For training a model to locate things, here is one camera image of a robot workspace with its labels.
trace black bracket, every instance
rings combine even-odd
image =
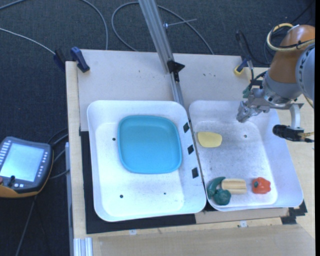
[[[173,77],[176,82],[180,82],[179,80],[179,72],[185,67],[185,65],[174,62],[173,60],[169,60],[167,63],[169,72],[173,72]]]
[[[282,224],[297,224],[297,216],[305,216],[307,212],[307,207],[303,200],[299,208],[289,207],[289,216],[281,217]]]

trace handheld device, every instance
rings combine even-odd
[[[0,197],[38,194],[50,176],[52,165],[51,145],[6,137],[0,144]]]

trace black floor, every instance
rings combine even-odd
[[[0,28],[33,39],[50,50],[61,49],[71,60],[70,49],[106,48],[104,23],[83,0],[24,0],[2,8],[13,0],[0,0]],[[103,15],[108,29],[108,50],[132,51],[112,29],[137,51],[154,52],[140,7],[124,0],[90,0]],[[250,47],[253,64],[267,67],[272,55],[265,40],[280,23],[315,26],[315,0],[158,0],[162,20],[168,24],[196,19],[190,24],[216,55],[240,56],[240,30]],[[211,54],[209,47],[186,24],[169,26],[174,53]],[[47,142],[67,128],[64,72],[53,54],[24,38],[0,30],[0,141],[6,136]],[[52,141],[66,134],[62,131]],[[54,147],[56,154],[67,139]],[[52,175],[65,170],[64,157],[54,164]],[[0,199],[0,256],[13,256],[19,247],[34,198]],[[66,177],[51,179],[38,195],[21,244],[20,256],[69,255]]]

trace blue tray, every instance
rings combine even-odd
[[[117,130],[119,157],[123,166],[138,174],[164,174],[182,162],[180,137],[175,124],[153,115],[123,118]]]

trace white container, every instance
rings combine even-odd
[[[170,173],[140,174],[124,168],[119,157],[119,122],[132,115],[158,116],[177,127],[182,164]],[[87,109],[93,202],[97,215],[108,222],[193,214],[206,204],[186,110],[173,101],[98,100]]]
[[[199,100],[189,107],[205,187],[221,176],[246,181],[247,193],[232,195],[228,205],[217,205],[213,199],[208,202],[219,211],[299,206],[303,192],[286,140],[272,132],[280,124],[276,110],[240,123],[236,119],[239,105],[239,101]],[[222,135],[221,145],[202,147],[198,132]],[[271,182],[270,192],[252,192],[252,180],[257,177]]]

